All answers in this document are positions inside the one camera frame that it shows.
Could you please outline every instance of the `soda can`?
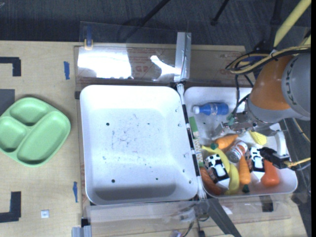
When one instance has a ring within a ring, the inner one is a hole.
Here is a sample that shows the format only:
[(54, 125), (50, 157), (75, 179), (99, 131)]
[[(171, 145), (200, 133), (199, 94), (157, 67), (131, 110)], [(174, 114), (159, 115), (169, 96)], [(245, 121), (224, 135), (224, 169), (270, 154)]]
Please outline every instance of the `soda can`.
[(235, 140), (231, 147), (226, 152), (228, 160), (232, 163), (238, 163), (241, 156), (245, 155), (248, 146), (242, 140)]

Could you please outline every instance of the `carrot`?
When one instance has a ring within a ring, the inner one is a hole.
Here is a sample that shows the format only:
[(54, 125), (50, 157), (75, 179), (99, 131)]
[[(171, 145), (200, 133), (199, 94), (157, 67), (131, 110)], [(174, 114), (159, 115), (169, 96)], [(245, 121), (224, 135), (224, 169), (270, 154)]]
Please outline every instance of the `carrot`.
[(264, 160), (265, 174), (261, 178), (261, 182), (266, 187), (272, 187), (280, 183), (280, 178), (277, 174), (277, 168), (272, 165), (272, 162)]
[(229, 145), (234, 140), (236, 140), (237, 137), (238, 137), (238, 134), (230, 134), (230, 135), (220, 137), (220, 138), (215, 140), (215, 143), (211, 144), (211, 148), (215, 149), (218, 147), (219, 149), (225, 149), (225, 148), (229, 147)]
[(249, 192), (248, 184), (251, 182), (250, 170), (245, 156), (241, 156), (239, 160), (239, 182), (243, 185), (242, 191)]
[(206, 169), (204, 167), (200, 167), (199, 171), (201, 173), (201, 178), (206, 191), (208, 191), (209, 193), (213, 193), (217, 196), (220, 195), (222, 193), (222, 189), (218, 187), (216, 184), (214, 184)]

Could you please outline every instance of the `plastic water bottle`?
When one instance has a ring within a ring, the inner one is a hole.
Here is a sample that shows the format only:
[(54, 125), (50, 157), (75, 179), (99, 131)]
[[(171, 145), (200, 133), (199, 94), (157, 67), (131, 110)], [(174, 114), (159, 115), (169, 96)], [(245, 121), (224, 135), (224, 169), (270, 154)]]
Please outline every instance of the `plastic water bottle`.
[(228, 114), (228, 105), (225, 103), (207, 103), (204, 105), (193, 106), (195, 114), (204, 113), (205, 115), (226, 115)]

